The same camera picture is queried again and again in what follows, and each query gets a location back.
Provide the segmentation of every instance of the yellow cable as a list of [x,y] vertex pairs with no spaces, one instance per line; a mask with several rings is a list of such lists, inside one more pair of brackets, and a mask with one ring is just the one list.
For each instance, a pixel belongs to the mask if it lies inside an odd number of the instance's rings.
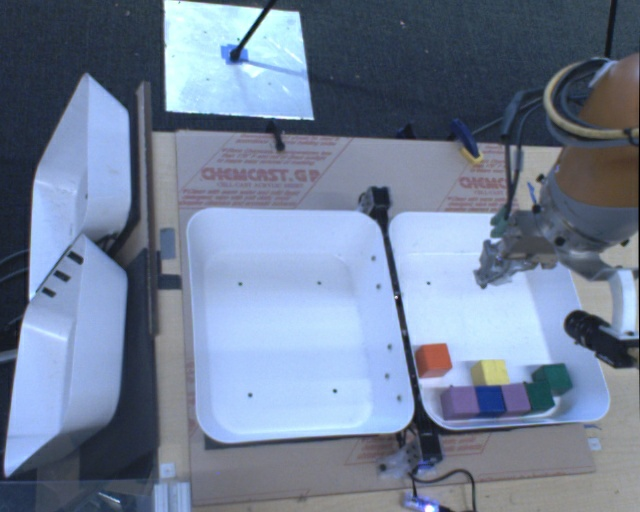
[[[558,125],[564,131],[585,139],[627,140],[629,136],[627,135],[627,133],[625,133],[624,130],[611,129],[611,128],[589,128],[587,126],[582,126],[572,121],[569,121],[565,117],[562,117],[562,115],[556,110],[555,106],[553,105],[552,98],[553,98],[553,93],[555,91],[555,88],[558,85],[558,82],[560,82],[560,80],[562,80],[562,78],[564,78],[565,75],[573,71],[575,68],[577,68],[581,64],[582,62],[576,62],[574,64],[570,64],[569,66],[558,71],[553,76],[553,78],[549,80],[549,83],[545,87],[544,95],[543,95],[544,109],[546,110],[547,115],[549,116],[549,119],[551,119],[551,121],[554,124]],[[640,134],[640,130],[638,128],[633,128],[631,130],[631,136],[633,138],[637,139],[639,134]]]

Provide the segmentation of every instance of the dark green cube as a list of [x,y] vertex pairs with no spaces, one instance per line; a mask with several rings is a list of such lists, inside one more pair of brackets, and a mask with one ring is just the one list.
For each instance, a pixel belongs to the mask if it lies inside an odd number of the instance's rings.
[[533,381],[547,381],[551,387],[551,393],[556,396],[562,395],[569,391],[573,384],[567,367],[563,364],[545,364],[533,372]]
[[551,394],[551,386],[546,380],[525,382],[524,386],[527,388],[527,396],[531,404],[530,414],[548,411],[556,404]]

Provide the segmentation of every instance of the orange cube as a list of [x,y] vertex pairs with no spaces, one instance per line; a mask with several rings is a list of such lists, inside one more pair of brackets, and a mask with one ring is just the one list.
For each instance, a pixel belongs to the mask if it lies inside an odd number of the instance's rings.
[[446,343],[422,345],[415,353],[418,376],[422,379],[442,377],[451,370],[451,356]]

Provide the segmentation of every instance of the block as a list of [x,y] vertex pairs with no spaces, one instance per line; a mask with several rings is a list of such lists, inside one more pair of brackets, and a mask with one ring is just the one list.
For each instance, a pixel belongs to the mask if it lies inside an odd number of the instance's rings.
[[497,418],[505,413],[504,399],[500,386],[476,386],[476,396],[480,407],[479,416]]
[[445,420],[468,420],[480,414],[478,397],[473,386],[451,386],[440,395]]
[[507,365],[502,359],[483,359],[471,368],[471,378],[475,386],[502,386],[509,384]]
[[531,414],[548,411],[555,405],[551,394],[551,386],[546,380],[525,382],[524,386],[527,389],[527,396],[531,404]]
[[545,364],[532,375],[534,382],[546,380],[551,387],[551,393],[556,396],[566,393],[573,387],[567,367],[563,364]]
[[529,396],[524,384],[505,384],[501,386],[502,398],[504,399],[505,413],[503,417],[510,418],[522,416],[531,411]]
[[451,356],[446,343],[422,345],[415,356],[418,376],[422,379],[442,377],[451,370]]

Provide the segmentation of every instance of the silver square plate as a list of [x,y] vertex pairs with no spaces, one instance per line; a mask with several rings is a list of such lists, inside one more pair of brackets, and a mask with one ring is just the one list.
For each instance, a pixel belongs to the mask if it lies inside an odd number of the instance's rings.
[[165,0],[165,91],[170,112],[313,120],[300,14],[271,10],[229,63],[261,12]]

